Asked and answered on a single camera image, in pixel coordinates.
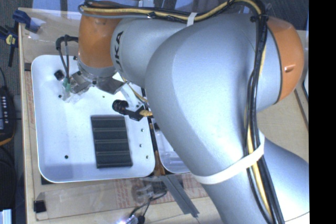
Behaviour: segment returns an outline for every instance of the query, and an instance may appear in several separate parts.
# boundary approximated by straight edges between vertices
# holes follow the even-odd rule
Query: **blue clamp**
[[[18,48],[18,24],[26,24],[26,29],[33,32],[37,33],[39,30],[40,26],[37,25],[25,12],[22,10],[16,10],[14,11],[13,14],[13,19],[14,19],[14,27],[9,27],[5,26],[2,27],[0,26],[0,39],[3,39],[6,41],[6,44],[10,45],[11,51],[9,53],[9,61],[8,61],[8,66],[12,66],[13,62],[13,56],[14,56],[14,49]]]

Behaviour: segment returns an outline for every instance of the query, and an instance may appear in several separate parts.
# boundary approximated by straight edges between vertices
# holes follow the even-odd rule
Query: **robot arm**
[[[291,24],[270,18],[264,38],[256,111],[292,92],[303,67],[302,45]],[[251,74],[258,39],[251,15],[225,13],[191,26],[126,18],[111,35],[116,71],[145,88],[160,129],[202,183],[224,223],[282,223],[309,213],[309,167],[304,160],[257,131],[258,144],[251,152],[260,147],[264,155],[240,166],[251,155],[245,146],[246,100],[253,94],[249,86],[255,79]],[[274,205],[263,198],[267,188],[253,187],[260,185],[258,175],[267,176],[256,166],[261,159],[277,196],[279,219]]]

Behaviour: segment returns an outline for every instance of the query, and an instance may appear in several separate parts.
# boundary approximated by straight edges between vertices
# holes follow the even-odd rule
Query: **black rectangular object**
[[[97,168],[132,166],[124,116],[91,116]]]

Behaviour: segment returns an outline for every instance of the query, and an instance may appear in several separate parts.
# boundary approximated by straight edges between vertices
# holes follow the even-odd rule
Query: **yellow and black clamp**
[[[6,44],[10,45],[11,50],[9,52],[9,61],[8,66],[12,67],[13,63],[13,56],[14,56],[14,50],[15,48],[18,48],[18,24],[23,23],[26,24],[26,29],[37,33],[40,26],[37,25],[24,11],[22,10],[16,10],[13,13],[13,19],[14,19],[14,26],[9,27],[0,26],[0,39],[5,40]]]

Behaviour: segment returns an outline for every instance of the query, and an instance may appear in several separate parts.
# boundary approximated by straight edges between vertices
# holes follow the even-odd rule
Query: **white strap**
[[[239,161],[217,174],[210,176],[193,176],[198,182],[205,185],[218,184],[226,181],[255,164],[264,154],[264,144],[265,137],[260,133],[260,145],[251,154],[244,156]]]
[[[188,22],[187,26],[193,25],[194,24],[194,19],[196,17],[197,13],[196,12],[191,12],[189,17],[188,17]]]

